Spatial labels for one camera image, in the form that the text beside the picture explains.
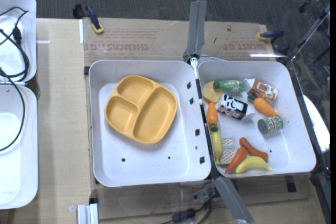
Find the gray metal bar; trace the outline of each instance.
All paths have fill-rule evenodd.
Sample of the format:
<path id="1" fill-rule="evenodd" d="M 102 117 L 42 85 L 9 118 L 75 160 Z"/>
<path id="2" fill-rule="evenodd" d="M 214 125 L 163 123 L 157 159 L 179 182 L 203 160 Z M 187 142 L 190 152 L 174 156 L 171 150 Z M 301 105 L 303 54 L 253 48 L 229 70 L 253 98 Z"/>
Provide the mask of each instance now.
<path id="1" fill-rule="evenodd" d="M 236 223 L 255 223 L 231 179 L 218 177 L 213 183 Z"/>
<path id="2" fill-rule="evenodd" d="M 191 2 L 189 17 L 189 34 L 186 49 L 187 55 L 202 54 L 202 46 L 204 44 L 204 22 L 206 14 L 206 1 Z"/>

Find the orange carrot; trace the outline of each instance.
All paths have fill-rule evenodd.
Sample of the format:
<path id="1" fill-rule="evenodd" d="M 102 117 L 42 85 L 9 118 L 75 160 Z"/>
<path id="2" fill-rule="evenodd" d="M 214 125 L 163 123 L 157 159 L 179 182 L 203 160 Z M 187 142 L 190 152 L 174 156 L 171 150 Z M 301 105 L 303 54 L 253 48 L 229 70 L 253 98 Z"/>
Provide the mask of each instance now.
<path id="1" fill-rule="evenodd" d="M 272 106 L 262 97 L 255 97 L 253 94 L 248 96 L 248 99 L 254 101 L 255 108 L 262 114 L 272 117 L 278 115 L 278 113 L 272 108 Z"/>
<path id="2" fill-rule="evenodd" d="M 258 156 L 263 158 L 265 161 L 268 159 L 268 154 L 266 152 L 260 151 L 258 149 L 256 149 L 255 147 L 253 147 L 245 137 L 241 137 L 239 139 L 239 143 L 242 147 L 246 148 L 246 150 L 248 151 L 248 154 L 250 154 L 251 156 Z"/>
<path id="3" fill-rule="evenodd" d="M 214 102 L 210 102 L 208 106 L 208 110 L 206 112 L 206 119 L 209 124 L 209 128 L 211 131 L 216 131 L 217 123 L 218 123 L 218 115 Z"/>
<path id="4" fill-rule="evenodd" d="M 235 156 L 233 156 L 233 158 L 232 158 L 231 162 L 229 163 L 229 165 L 227 166 L 225 172 L 228 173 L 233 168 L 236 168 L 238 166 L 238 164 L 240 164 L 245 159 L 247 154 L 248 154 L 248 151 L 246 150 L 246 148 L 240 147 L 239 149 L 237 149 L 237 152 L 236 152 Z"/>

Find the small box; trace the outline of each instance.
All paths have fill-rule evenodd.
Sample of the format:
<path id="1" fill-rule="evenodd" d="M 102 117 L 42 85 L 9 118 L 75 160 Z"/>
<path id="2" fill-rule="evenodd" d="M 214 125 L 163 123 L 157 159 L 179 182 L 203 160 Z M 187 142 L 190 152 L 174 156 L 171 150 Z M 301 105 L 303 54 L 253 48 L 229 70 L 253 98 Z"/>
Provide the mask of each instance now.
<path id="1" fill-rule="evenodd" d="M 269 103 L 274 102 L 278 95 L 277 89 L 259 79 L 245 79 L 243 84 L 248 95 L 253 93 L 256 97 L 262 97 Z"/>
<path id="2" fill-rule="evenodd" d="M 232 161 L 232 158 L 235 156 L 236 151 L 233 146 L 232 138 L 222 138 L 222 148 L 223 152 L 219 157 L 220 164 L 229 164 Z"/>
<path id="3" fill-rule="evenodd" d="M 216 103 L 216 110 L 238 120 L 248 120 L 255 115 L 249 104 L 225 93 L 220 96 L 219 101 Z"/>

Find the metal bracket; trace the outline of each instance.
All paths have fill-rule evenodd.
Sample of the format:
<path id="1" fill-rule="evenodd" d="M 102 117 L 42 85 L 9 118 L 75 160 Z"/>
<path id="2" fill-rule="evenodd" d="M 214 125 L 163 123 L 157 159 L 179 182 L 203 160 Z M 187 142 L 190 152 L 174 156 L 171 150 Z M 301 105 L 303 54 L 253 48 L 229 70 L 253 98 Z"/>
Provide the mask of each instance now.
<path id="1" fill-rule="evenodd" d="M 213 183 L 236 223 L 255 223 L 231 179 L 218 177 Z"/>
<path id="2" fill-rule="evenodd" d="M 191 2 L 189 17 L 189 34 L 184 60 L 190 56 L 200 57 L 204 45 L 204 23 L 206 15 L 206 1 Z"/>
<path id="3" fill-rule="evenodd" d="M 98 204 L 78 205 L 77 224 L 99 224 Z"/>

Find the toy milk carton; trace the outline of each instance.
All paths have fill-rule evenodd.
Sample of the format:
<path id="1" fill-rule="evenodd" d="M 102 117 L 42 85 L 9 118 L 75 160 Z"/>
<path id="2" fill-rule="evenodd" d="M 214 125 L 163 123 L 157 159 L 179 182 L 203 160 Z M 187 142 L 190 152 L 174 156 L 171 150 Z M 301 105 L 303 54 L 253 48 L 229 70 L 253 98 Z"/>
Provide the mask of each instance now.
<path id="1" fill-rule="evenodd" d="M 216 110 L 238 120 L 247 120 L 255 115 L 253 109 L 245 102 L 239 101 L 225 93 L 222 93 L 216 103 Z"/>

